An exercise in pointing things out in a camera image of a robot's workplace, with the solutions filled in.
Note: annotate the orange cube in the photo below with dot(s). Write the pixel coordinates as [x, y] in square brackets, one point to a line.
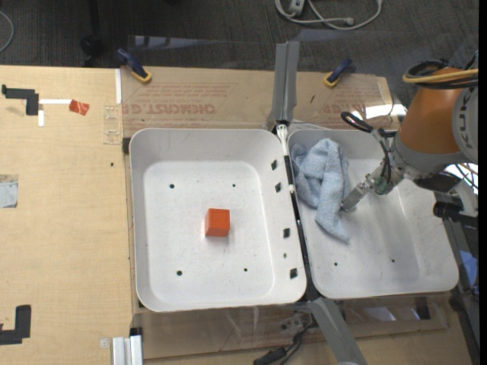
[217, 223]

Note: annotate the light blue towel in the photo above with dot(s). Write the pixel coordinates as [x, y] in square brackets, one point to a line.
[321, 173]

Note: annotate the brown cardboard board red print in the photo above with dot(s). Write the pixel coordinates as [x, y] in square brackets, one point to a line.
[190, 97]

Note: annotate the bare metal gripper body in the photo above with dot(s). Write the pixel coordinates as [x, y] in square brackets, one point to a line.
[380, 177]

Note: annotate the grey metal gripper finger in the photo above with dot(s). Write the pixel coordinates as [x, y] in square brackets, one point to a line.
[352, 196]
[357, 204]

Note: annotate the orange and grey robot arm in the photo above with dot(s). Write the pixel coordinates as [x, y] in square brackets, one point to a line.
[430, 124]

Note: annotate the white plastic tray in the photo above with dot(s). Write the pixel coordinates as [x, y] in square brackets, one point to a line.
[198, 257]
[384, 249]

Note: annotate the black cylinder on white bracket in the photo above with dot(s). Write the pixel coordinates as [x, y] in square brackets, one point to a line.
[448, 210]

